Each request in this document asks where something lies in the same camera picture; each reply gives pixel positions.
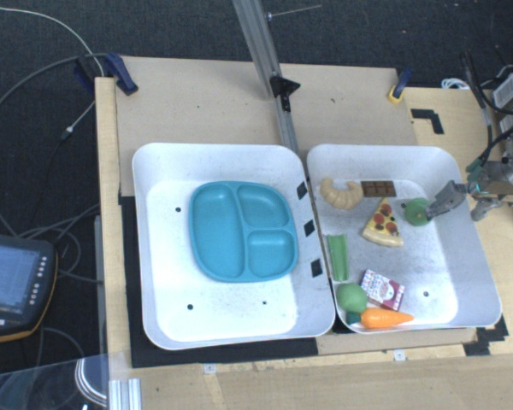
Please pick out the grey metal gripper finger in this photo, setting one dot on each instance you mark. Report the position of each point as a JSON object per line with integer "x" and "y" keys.
{"x": 484, "y": 207}
{"x": 449, "y": 197}

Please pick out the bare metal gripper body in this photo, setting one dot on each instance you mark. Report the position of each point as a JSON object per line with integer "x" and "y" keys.
{"x": 501, "y": 177}

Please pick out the green toy apple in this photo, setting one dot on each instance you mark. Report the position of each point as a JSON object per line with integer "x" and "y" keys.
{"x": 415, "y": 212}

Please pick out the white plastic tray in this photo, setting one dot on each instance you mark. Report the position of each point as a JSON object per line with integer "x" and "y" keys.
{"x": 171, "y": 246}
{"x": 436, "y": 263}

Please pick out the brown chocolate bar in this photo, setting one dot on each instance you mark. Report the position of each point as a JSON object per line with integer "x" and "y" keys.
{"x": 378, "y": 189}

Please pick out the toy pizza slice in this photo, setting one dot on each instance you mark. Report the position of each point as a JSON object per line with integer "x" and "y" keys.
{"x": 383, "y": 226}

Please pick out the beige toy croissant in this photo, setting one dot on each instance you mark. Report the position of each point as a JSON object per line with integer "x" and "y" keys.
{"x": 340, "y": 197}

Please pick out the small printed carton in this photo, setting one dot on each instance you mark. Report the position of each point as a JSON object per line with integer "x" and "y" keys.
{"x": 382, "y": 289}

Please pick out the green celery stick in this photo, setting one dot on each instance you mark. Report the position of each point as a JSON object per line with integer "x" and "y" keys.
{"x": 338, "y": 256}

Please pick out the orange toy carrot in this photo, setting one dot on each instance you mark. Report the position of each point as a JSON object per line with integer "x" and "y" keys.
{"x": 385, "y": 318}

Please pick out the green round toy fruit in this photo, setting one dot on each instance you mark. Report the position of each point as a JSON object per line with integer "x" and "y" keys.
{"x": 351, "y": 298}

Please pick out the blue divided plate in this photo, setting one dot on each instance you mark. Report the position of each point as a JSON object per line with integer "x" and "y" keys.
{"x": 222, "y": 233}

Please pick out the brown cardboard board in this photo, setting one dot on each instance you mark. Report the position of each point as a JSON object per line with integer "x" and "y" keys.
{"x": 205, "y": 101}

